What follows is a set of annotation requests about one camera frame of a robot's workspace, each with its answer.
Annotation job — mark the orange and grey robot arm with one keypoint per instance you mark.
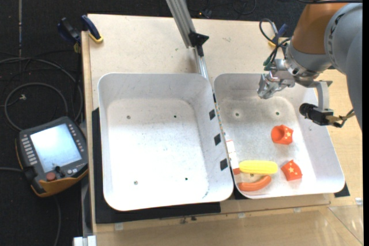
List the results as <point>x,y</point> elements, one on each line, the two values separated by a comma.
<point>317,28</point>

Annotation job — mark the orange block with yellow stars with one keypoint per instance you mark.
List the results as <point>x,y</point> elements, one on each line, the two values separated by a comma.
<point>291,171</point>

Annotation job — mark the white plastic tray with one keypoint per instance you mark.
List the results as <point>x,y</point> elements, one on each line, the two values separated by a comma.
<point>155,141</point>
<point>259,129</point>

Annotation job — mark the thin black and white rod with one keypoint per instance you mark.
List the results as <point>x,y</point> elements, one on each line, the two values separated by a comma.
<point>220,121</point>

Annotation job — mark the orange sausage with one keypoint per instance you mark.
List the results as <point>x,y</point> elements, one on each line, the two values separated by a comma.
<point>255,185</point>

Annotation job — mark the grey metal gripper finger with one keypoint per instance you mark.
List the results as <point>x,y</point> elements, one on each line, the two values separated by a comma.
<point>273,88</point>
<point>263,86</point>

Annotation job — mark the pale wood board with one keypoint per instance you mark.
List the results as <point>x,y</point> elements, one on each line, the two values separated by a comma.
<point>138,46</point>

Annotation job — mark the black cylinder on white bracket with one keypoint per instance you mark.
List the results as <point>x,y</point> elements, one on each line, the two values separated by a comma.
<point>315,115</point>

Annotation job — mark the yellow corn cob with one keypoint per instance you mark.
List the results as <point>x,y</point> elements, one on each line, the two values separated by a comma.
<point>258,167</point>

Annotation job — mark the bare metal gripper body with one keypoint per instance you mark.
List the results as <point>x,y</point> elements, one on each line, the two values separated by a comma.
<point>284,73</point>

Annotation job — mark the orange cup with yellow stars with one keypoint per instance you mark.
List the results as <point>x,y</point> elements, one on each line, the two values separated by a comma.
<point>284,135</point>

